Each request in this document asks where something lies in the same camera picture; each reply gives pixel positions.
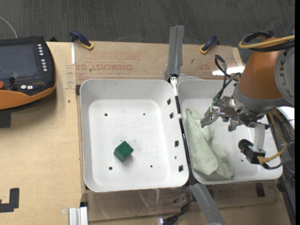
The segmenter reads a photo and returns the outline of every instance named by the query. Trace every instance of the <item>display screen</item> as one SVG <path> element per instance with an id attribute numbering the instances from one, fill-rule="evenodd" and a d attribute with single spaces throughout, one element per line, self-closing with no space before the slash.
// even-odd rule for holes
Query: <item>display screen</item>
<path id="1" fill-rule="evenodd" d="M 0 80 L 42 78 L 34 44 L 0 46 Z"/>

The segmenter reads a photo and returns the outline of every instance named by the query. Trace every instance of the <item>green block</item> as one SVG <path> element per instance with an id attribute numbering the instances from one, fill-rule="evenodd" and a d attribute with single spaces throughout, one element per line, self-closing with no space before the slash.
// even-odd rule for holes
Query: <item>green block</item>
<path id="1" fill-rule="evenodd" d="M 124 141 L 118 147 L 116 147 L 113 153 L 121 162 L 124 162 L 132 152 L 133 148 L 126 141 Z"/>

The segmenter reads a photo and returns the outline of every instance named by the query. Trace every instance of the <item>dark floor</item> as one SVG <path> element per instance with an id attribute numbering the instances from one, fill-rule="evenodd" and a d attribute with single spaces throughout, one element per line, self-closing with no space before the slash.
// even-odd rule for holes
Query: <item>dark floor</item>
<path id="1" fill-rule="evenodd" d="M 238 46 L 253 31 L 277 37 L 295 26 L 295 0 L 0 0 L 0 16 L 18 37 L 71 41 L 77 30 L 92 41 L 168 43 L 171 26 L 185 26 L 185 44 L 216 35 L 221 45 Z M 14 38 L 0 19 L 0 39 Z M 243 60 L 249 52 L 240 50 Z"/>

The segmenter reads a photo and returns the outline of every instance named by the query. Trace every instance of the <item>green cloth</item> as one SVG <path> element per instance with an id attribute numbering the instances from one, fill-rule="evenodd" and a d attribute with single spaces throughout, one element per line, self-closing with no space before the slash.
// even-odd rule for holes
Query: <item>green cloth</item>
<path id="1" fill-rule="evenodd" d="M 234 175 L 227 154 L 222 150 L 211 125 L 201 127 L 202 116 L 190 107 L 186 109 L 185 133 L 193 169 L 206 175 L 213 172 L 230 179 Z"/>

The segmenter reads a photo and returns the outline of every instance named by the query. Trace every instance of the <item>white cable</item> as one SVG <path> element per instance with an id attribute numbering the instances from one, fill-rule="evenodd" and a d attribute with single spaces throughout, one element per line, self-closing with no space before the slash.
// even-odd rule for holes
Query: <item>white cable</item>
<path id="1" fill-rule="evenodd" d="M 3 21 L 5 21 L 5 22 L 10 26 L 10 28 L 14 31 L 14 33 L 15 33 L 15 38 L 18 38 L 17 33 L 15 32 L 14 28 L 12 27 L 12 25 L 10 25 L 9 22 L 6 21 L 3 17 L 0 16 L 0 18 L 1 18 Z"/>

